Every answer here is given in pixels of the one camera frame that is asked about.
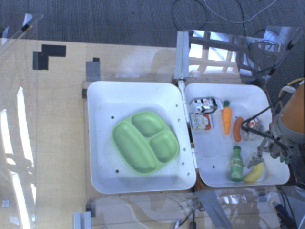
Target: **gray floor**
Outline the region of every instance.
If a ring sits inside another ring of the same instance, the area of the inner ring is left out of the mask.
[[[39,39],[70,42],[100,42],[132,45],[175,46],[176,29],[170,16],[175,0],[0,0],[0,26],[20,25],[24,13],[43,14]],[[240,21],[241,11],[233,0],[208,0],[219,14]],[[238,0],[245,19],[274,0]],[[304,28],[305,0],[279,0],[245,24],[252,36],[267,25]],[[224,23],[191,0],[180,1],[174,9],[181,29],[195,29],[243,35],[242,25]],[[283,85],[304,76],[304,34],[268,82],[272,101]]]

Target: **white tray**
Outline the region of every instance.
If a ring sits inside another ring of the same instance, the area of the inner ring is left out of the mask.
[[[158,114],[176,135],[178,156],[159,171],[139,176],[121,160],[111,142],[113,126],[140,111]],[[169,83],[94,82],[88,88],[91,181],[104,194],[184,190],[196,180],[179,89]]]
[[[262,176],[252,184],[244,182],[232,182],[230,180],[230,158],[233,154],[233,146],[241,147],[241,157],[244,162],[247,157],[262,142],[262,137],[255,141],[244,141],[237,143],[233,138],[233,124],[237,117],[249,118],[262,111],[268,106],[268,100],[257,86],[234,85],[234,84],[209,84],[191,83],[185,88],[185,98],[187,105],[194,98],[215,97],[222,101],[229,100],[233,116],[230,133],[224,134],[221,120],[221,112],[211,114],[213,129],[209,131],[194,130],[193,141],[198,161],[199,172],[202,180],[211,187],[244,187],[244,186],[266,186],[284,184],[289,179],[289,168],[279,159],[273,159],[269,153],[263,153],[264,171]],[[269,129],[271,123],[271,111],[268,110],[258,117],[264,125],[264,129]],[[244,168],[243,174],[247,174],[250,169]]]

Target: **yellow banana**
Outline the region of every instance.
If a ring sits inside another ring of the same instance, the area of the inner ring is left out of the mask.
[[[245,183],[255,182],[262,175],[263,170],[264,170],[264,164],[263,162],[261,162],[258,165],[254,166],[252,171],[244,177],[244,182]]]

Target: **bottle label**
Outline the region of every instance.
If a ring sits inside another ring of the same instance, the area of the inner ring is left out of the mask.
[[[242,163],[242,161],[241,160],[232,160],[231,162],[230,162],[230,166],[243,166],[243,163]]]

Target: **green plate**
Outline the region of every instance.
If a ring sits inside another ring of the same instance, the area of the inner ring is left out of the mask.
[[[161,169],[179,153],[174,133],[150,111],[133,114],[117,123],[111,139],[125,164],[142,176]]]

